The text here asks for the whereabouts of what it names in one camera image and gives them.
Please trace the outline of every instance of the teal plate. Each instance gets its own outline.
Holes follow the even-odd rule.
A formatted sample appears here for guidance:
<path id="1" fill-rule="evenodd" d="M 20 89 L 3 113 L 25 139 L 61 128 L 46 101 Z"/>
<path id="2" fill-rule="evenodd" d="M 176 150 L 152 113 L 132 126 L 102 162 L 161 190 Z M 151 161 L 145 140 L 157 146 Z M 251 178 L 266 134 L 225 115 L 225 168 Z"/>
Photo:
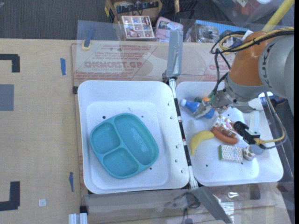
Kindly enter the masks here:
<path id="1" fill-rule="evenodd" d="M 91 147 L 104 169 L 115 178 L 134 176 L 158 158 L 158 145 L 135 115 L 115 115 L 90 133 Z"/>

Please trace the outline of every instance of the pink package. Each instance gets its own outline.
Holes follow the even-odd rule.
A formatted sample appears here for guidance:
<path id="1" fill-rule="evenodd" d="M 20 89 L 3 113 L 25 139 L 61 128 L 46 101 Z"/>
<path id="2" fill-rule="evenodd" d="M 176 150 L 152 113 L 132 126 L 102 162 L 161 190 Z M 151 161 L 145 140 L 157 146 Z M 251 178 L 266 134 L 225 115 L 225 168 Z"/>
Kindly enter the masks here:
<path id="1" fill-rule="evenodd" d="M 159 17 L 157 20 L 155 37 L 160 42 L 169 42 L 170 31 L 182 31 L 184 26 L 180 23 L 171 21 L 165 17 Z"/>

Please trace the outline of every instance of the toy banana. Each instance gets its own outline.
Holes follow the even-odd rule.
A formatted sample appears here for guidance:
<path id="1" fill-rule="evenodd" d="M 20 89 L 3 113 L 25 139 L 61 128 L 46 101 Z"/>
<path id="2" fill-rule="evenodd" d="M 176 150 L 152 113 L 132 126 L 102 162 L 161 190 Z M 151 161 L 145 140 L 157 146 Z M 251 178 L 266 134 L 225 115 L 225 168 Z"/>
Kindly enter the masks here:
<path id="1" fill-rule="evenodd" d="M 213 137 L 214 134 L 208 130 L 203 130 L 196 133 L 190 140 L 191 155 L 194 155 L 195 149 L 201 141 L 208 140 Z"/>

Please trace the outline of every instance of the brown hot dog toy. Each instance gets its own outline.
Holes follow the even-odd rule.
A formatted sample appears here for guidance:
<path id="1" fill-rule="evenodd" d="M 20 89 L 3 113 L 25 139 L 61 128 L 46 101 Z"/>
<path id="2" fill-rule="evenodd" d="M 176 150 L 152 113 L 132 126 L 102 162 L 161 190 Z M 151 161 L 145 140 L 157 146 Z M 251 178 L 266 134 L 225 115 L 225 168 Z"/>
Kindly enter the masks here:
<path id="1" fill-rule="evenodd" d="M 216 138 L 227 144 L 236 144 L 238 142 L 238 139 L 226 136 L 214 126 L 212 127 L 211 132 L 215 135 Z"/>

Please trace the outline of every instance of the gray square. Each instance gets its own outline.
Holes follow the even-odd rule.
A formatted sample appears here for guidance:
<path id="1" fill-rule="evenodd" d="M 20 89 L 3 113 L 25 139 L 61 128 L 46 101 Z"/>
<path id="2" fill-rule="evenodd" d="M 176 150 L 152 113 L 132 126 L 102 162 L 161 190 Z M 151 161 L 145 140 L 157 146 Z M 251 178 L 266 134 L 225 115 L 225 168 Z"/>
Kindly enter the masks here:
<path id="1" fill-rule="evenodd" d="M 0 84 L 0 111 L 14 110 L 14 85 Z"/>

